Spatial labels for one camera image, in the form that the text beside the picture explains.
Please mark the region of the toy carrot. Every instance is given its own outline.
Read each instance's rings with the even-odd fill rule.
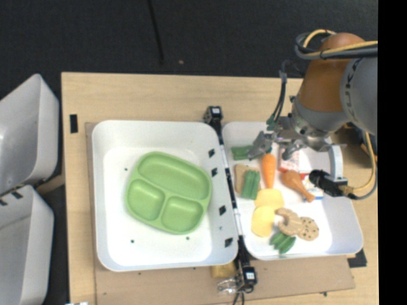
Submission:
[[[274,185],[275,168],[277,160],[273,154],[267,153],[261,159],[261,167],[263,169],[263,176],[265,178],[266,187],[272,189]]]

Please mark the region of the white container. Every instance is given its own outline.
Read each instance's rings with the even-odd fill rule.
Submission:
[[[125,188],[137,160],[161,151],[197,166],[212,177],[207,212],[190,234],[171,234],[132,217]],[[237,229],[218,138],[196,122],[103,121],[92,133],[97,256],[112,271],[212,266],[231,262]]]
[[[235,165],[238,163],[256,167],[261,172],[261,160],[234,161],[232,147],[248,146],[253,143],[260,131],[266,131],[264,122],[232,122],[223,128],[225,152],[230,166],[233,185],[235,183]],[[279,147],[273,144],[272,153],[278,159]],[[310,148],[300,150],[300,170],[310,172],[313,169],[330,172],[328,152],[316,152]],[[279,255],[277,250],[269,246],[269,238],[261,238],[251,231],[251,219],[255,209],[253,200],[241,198],[235,192],[241,226],[244,234],[244,243],[248,252],[259,260],[275,260],[281,258],[299,258],[316,255],[354,254],[360,251],[363,245],[362,231],[357,220],[352,201],[344,197],[330,197],[324,195],[321,200],[309,203],[296,191],[283,185],[280,172],[276,172],[274,188],[281,191],[285,207],[296,212],[300,217],[311,217],[319,226],[319,237],[314,241],[305,241],[297,238],[294,246],[288,253]],[[261,188],[265,188],[261,176]],[[278,230],[277,223],[282,220],[276,216],[273,233]]]
[[[2,197],[0,304],[41,305],[48,289],[53,212],[31,186]]]
[[[58,135],[59,102],[39,74],[0,100],[2,305],[41,305],[46,297],[53,213],[30,184],[53,174]]]
[[[52,175],[58,127],[58,100],[39,74],[0,100],[0,194]]]

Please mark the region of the green plate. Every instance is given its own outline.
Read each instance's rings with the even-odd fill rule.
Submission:
[[[138,220],[174,234],[188,234],[202,221],[212,181],[200,167],[164,152],[136,164],[126,188],[128,211]]]

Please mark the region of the wooden table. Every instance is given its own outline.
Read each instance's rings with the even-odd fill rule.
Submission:
[[[300,79],[289,79],[287,99],[296,95],[300,84]],[[102,268],[92,243],[86,123],[106,119],[201,121],[209,105],[222,107],[223,123],[265,121],[277,103],[279,91],[278,78],[62,73],[71,302],[171,304],[169,300],[173,299],[174,304],[192,305],[226,304],[232,300],[217,295],[209,268],[147,271],[139,273],[137,282],[131,276]],[[282,114],[290,108],[287,101]],[[358,186],[368,180],[369,160],[359,146],[345,149],[344,163],[350,185]],[[285,264],[272,261],[275,264],[271,267],[255,261],[260,282],[256,291],[246,296],[246,303],[378,304],[377,193],[355,201],[354,208],[364,235],[367,267],[350,270],[344,256]],[[328,292],[328,298],[321,292]]]

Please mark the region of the toy chicken leg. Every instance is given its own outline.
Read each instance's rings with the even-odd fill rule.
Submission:
[[[315,196],[307,191],[302,183],[301,176],[298,172],[294,170],[288,170],[282,174],[282,182],[285,186],[300,192],[308,202],[315,199]]]

